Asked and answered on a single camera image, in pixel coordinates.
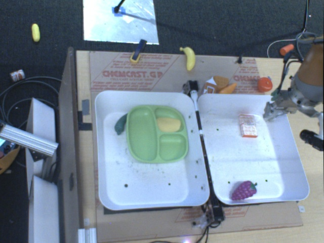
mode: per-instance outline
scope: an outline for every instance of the red tomato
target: red tomato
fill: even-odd
[[[268,92],[272,89],[271,79],[262,77],[258,80],[258,89],[260,92]]]

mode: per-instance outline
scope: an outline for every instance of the wooden table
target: wooden table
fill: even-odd
[[[260,76],[269,76],[273,86],[279,84],[283,62],[281,59],[256,58]],[[299,64],[291,64],[289,75],[294,75]],[[90,60],[89,51],[76,52],[76,72],[77,72],[77,96],[78,110],[82,110],[82,100],[90,98]],[[283,89],[290,86],[290,80],[285,80]],[[91,116],[84,116],[84,122],[92,122]],[[280,228],[268,230],[254,230],[245,232],[214,233],[209,235],[208,242],[321,242],[324,238],[324,192],[323,192],[323,153],[305,144],[299,133],[303,129],[308,129],[318,133],[318,121],[309,118],[299,112],[289,114],[289,121],[295,137],[295,141],[300,153],[300,158],[310,186],[309,197],[300,201],[298,205],[305,208],[301,214],[303,226],[293,228]],[[95,206],[95,186],[93,175],[93,137],[92,131],[79,132],[80,151],[80,177],[79,184],[82,188],[82,210],[83,217],[89,219],[88,227],[96,226],[96,206]],[[171,242],[183,242],[184,240],[195,242],[198,236],[186,238],[166,238]],[[153,240],[138,240],[128,242],[151,242]]]

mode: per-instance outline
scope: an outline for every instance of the black mat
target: black mat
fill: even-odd
[[[294,38],[301,31],[306,0],[153,0],[159,46],[145,52],[179,53],[190,46],[197,54],[266,57],[269,44]],[[324,0],[310,0],[307,30],[323,33]],[[37,23],[41,39],[31,39]],[[0,93],[12,83],[9,73],[24,69],[26,77],[61,77],[68,47],[76,50],[133,51],[135,45],[83,40],[83,0],[0,0]],[[278,49],[271,57],[279,57]],[[41,85],[12,91],[5,110],[17,100],[41,97],[55,102],[55,94]],[[17,105],[11,122],[27,118],[28,102]],[[21,154],[18,161],[24,162]],[[25,170],[14,163],[11,174],[0,175],[0,242],[27,242],[28,198]]]

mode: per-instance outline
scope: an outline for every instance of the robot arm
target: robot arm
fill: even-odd
[[[320,126],[319,134],[303,130],[300,137],[314,148],[323,151],[323,112],[315,110],[315,106],[323,103],[323,36],[305,40],[309,40],[308,43],[313,45],[299,70],[291,78],[291,87],[281,90],[288,71],[286,67],[288,59],[285,57],[281,83],[272,93],[273,102],[267,103],[263,117],[266,121],[271,121],[279,115],[296,113],[297,110],[309,117],[317,117]]]

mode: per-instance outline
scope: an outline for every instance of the small can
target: small can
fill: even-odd
[[[25,79],[25,72],[22,69],[10,73],[10,78],[13,82]]]

